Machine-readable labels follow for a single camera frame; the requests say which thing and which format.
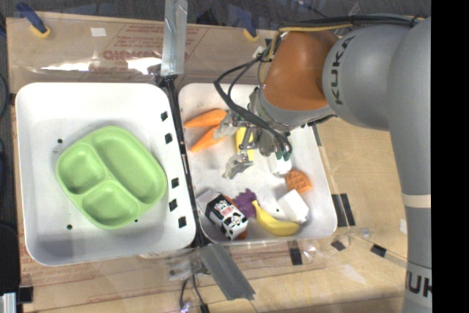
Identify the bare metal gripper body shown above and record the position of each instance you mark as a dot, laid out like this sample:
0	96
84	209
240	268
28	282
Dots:
266	143

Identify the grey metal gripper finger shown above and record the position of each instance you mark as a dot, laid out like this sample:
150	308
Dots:
238	164
227	128

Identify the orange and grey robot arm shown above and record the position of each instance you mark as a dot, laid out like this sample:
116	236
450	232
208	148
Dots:
366	77

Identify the yellow corn cob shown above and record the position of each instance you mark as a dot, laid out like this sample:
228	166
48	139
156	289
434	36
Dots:
242	137

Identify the orange carrot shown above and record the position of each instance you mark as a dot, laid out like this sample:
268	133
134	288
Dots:
205	141
207	118

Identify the small white box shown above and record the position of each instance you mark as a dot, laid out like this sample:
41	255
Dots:
280	165

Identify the white plastic tray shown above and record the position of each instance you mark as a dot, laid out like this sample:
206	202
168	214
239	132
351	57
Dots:
91	102
212	172

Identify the purple grapes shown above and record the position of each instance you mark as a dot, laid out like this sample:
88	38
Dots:
244	202

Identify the orange waffle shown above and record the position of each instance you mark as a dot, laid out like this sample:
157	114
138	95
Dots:
298	181

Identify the cow print carton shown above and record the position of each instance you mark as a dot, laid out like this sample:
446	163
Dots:
227	216

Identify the yellow banana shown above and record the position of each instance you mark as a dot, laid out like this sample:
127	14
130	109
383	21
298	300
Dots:
273	223

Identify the white carton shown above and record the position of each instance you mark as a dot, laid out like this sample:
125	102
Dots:
293	207

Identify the green divided plate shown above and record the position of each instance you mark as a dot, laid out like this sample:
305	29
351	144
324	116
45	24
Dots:
121	157

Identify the brown cardboard board red print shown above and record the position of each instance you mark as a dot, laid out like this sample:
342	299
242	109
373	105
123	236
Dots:
121	40

